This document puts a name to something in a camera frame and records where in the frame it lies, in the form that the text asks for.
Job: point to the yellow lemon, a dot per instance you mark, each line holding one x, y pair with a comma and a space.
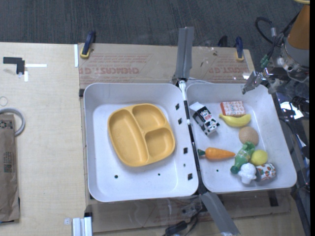
259, 157

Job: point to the green bottle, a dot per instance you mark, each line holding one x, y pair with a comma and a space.
242, 156

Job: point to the orange and white carton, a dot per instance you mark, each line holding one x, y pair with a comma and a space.
232, 108

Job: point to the tan round bread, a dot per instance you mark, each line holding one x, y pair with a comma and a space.
248, 135

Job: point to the yellow banana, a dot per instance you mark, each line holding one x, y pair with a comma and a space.
236, 121

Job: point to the brown paper bag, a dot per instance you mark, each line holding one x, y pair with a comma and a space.
8, 171

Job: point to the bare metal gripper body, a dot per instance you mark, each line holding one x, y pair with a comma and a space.
276, 73

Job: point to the brown cardboard board red print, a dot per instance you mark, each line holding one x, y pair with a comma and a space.
147, 67

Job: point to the white plastic tray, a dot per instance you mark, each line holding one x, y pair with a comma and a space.
137, 183
221, 178

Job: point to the orange carrot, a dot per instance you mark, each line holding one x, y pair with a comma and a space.
217, 153

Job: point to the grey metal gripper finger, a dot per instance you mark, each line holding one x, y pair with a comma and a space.
274, 86
252, 81

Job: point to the cow print milk carton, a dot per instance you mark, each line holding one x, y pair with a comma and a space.
208, 122

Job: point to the white can orange print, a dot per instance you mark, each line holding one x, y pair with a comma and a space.
267, 172

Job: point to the white cauliflower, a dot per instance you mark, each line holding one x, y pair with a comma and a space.
246, 173

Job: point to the yellow divided plate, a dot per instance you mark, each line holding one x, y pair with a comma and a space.
128, 136

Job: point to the black cylinder on white bracket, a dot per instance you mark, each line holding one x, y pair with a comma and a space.
301, 103

